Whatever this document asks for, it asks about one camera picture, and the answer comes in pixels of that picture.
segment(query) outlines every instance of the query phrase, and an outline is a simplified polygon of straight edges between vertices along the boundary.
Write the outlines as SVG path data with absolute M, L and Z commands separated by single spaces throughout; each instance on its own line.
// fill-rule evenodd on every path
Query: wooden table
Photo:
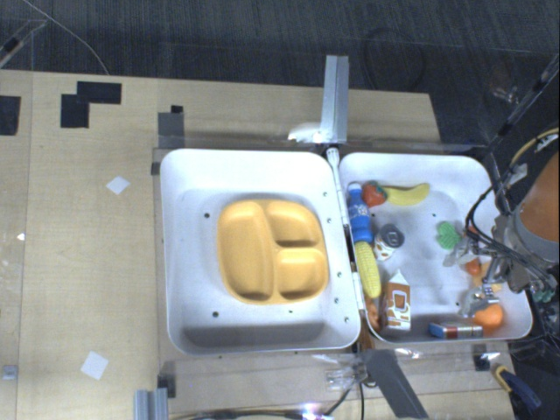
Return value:
M 75 94 L 77 81 L 121 83 L 122 102 L 90 104 L 89 129 L 62 129 L 61 95 Z M 19 132 L 0 136 L 0 365 L 19 366 L 16 381 L 0 381 L 0 418 L 131 419 L 135 390 L 154 389 L 159 370 L 158 113 L 183 106 L 187 135 L 285 138 L 320 119 L 322 89 L 1 71 L 0 95 L 22 98 Z M 439 140 L 427 95 L 388 92 L 350 92 L 349 135 Z M 130 182 L 119 195 L 105 186 L 117 176 Z M 493 347 L 511 367 L 506 346 Z M 403 368 L 433 417 L 511 418 L 508 396 L 488 372 L 474 372 L 469 350 L 428 347 Z M 90 351 L 108 359 L 99 381 L 81 372 Z M 434 367 L 435 356 L 453 372 Z M 254 390 L 242 370 L 232 380 L 211 376 L 217 363 L 189 369 L 200 382 L 192 397 L 214 385 L 201 401 L 207 409 L 228 403 L 220 394 Z M 294 391 L 280 380 L 262 384 Z M 366 396 L 367 418 L 393 418 L 379 389 Z M 356 394 L 349 399 L 337 418 L 358 417 Z

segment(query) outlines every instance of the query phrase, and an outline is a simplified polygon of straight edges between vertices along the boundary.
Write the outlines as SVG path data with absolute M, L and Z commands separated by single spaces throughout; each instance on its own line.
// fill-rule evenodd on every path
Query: thin white wire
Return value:
M 70 30 L 69 28 L 66 28 L 61 22 L 59 22 L 58 20 L 55 20 L 54 18 L 52 18 L 51 16 L 49 16 L 46 12 L 44 12 L 43 10 L 41 10 L 40 8 L 38 8 L 37 6 L 35 6 L 33 3 L 31 3 L 29 0 L 21 0 L 22 2 L 28 4 L 29 6 L 31 6 L 36 12 L 42 14 L 43 16 L 45 16 L 46 18 L 48 18 L 51 22 L 53 22 L 55 25 L 59 26 L 60 28 L 62 28 L 65 32 L 67 32 L 68 34 L 70 34 L 72 37 L 78 39 L 93 55 L 94 57 L 97 59 L 97 61 L 99 62 L 99 64 L 101 65 L 101 68 L 103 69 L 103 72 L 105 72 L 105 74 L 110 75 L 109 70 L 107 69 L 107 67 L 105 66 L 105 64 L 103 63 L 102 59 L 99 57 L 99 55 L 95 52 L 94 48 L 88 43 L 86 42 L 83 38 L 81 38 L 80 36 L 78 36 L 75 32 L 73 32 L 72 30 Z

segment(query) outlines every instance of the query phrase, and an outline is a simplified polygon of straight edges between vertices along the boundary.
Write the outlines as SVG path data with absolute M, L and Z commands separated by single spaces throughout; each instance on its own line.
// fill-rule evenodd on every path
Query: battery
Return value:
M 462 322 L 430 322 L 430 333 L 444 340 L 457 340 L 463 338 L 481 338 L 482 326 Z

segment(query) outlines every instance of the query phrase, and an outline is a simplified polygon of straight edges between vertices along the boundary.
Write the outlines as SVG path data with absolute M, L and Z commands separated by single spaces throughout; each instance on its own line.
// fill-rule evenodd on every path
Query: white square marker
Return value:
M 99 381 L 103 376 L 103 372 L 105 372 L 107 364 L 109 364 L 109 360 L 96 352 L 89 352 L 84 365 L 81 366 L 81 371 Z
M 122 178 L 121 176 L 117 176 L 116 178 L 111 180 L 106 185 L 106 187 L 114 194 L 121 194 L 124 191 L 124 189 L 129 185 L 130 182 L 127 179 Z

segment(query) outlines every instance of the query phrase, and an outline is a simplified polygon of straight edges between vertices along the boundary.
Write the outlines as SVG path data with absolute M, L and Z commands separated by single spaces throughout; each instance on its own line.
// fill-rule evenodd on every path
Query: wooden surface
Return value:
M 16 77 L 23 83 L 20 87 Z M 77 81 L 121 82 L 122 104 L 91 104 L 89 129 L 61 129 L 60 96 L 75 94 Z M 20 329 L 19 353 L 18 357 L 4 354 L 2 343 L 0 362 L 5 365 L 19 360 L 17 408 L 15 385 L 3 383 L 0 401 L 8 409 L 4 412 L 0 408 L 0 417 L 10 420 L 17 412 L 17 420 L 131 419 L 134 391 L 154 389 L 158 374 L 150 174 L 152 148 L 158 138 L 158 112 L 169 112 L 171 105 L 184 106 L 188 133 L 259 132 L 265 137 L 282 137 L 297 124 L 319 120 L 322 91 L 4 71 L 0 72 L 0 83 L 1 95 L 19 93 L 22 106 L 32 108 L 32 112 L 22 110 L 24 129 L 18 136 L 0 137 L 0 158 L 11 158 L 14 170 L 13 176 L 9 172 L 0 174 L 3 186 L 14 185 L 25 193 L 25 164 L 29 163 L 27 207 L 21 207 L 25 198 L 19 198 L 16 190 L 10 200 L 2 200 L 2 209 L 16 205 L 17 210 L 26 212 L 26 240 L 21 325 L 11 321 Z M 16 148 L 17 142 L 25 145 L 26 138 L 29 141 L 25 126 L 31 119 L 29 160 L 24 151 L 20 164 L 10 148 Z M 379 133 L 379 137 L 391 139 L 438 140 L 426 95 L 351 91 L 349 122 L 350 135 Z M 116 176 L 130 182 L 120 195 L 105 186 Z M 2 254 L 22 255 L 22 247 L 13 241 L 10 252 L 4 248 Z M 0 332 L 4 338 L 10 320 L 4 316 L 8 304 L 5 287 L 0 291 Z M 18 308 L 17 300 L 11 303 Z M 17 353 L 17 343 L 11 349 Z M 90 351 L 108 359 L 99 381 L 81 372 Z M 505 392 L 498 390 L 489 373 L 472 371 L 472 358 L 467 352 L 455 355 L 451 350 L 447 356 L 457 367 L 455 375 L 442 368 L 426 372 L 415 367 L 413 360 L 403 363 L 405 370 L 408 366 L 413 387 L 425 389 L 421 398 L 429 412 L 456 415 L 472 409 L 472 418 L 486 418 L 483 412 L 493 418 L 511 417 Z M 191 396 L 198 396 L 216 382 L 224 384 L 221 388 L 214 386 L 213 394 L 199 397 L 199 403 L 206 403 L 208 408 L 225 403 L 234 394 L 250 396 L 255 390 L 251 387 L 255 380 L 243 377 L 245 367 L 241 364 L 228 370 L 217 359 L 213 365 L 196 362 L 187 361 L 189 375 L 194 378 Z M 317 373 L 317 378 L 324 380 L 324 374 Z M 294 387 L 281 380 L 261 384 L 261 392 L 268 394 L 271 403 L 276 400 L 278 387 L 294 392 Z M 465 394 L 452 393 L 465 390 Z M 336 392 L 330 394 L 332 399 L 337 396 Z M 374 413 L 375 418 L 392 418 L 379 389 L 368 396 L 374 399 L 368 402 L 367 418 L 373 418 Z M 356 402 L 345 403 L 337 418 L 357 416 L 357 406 Z

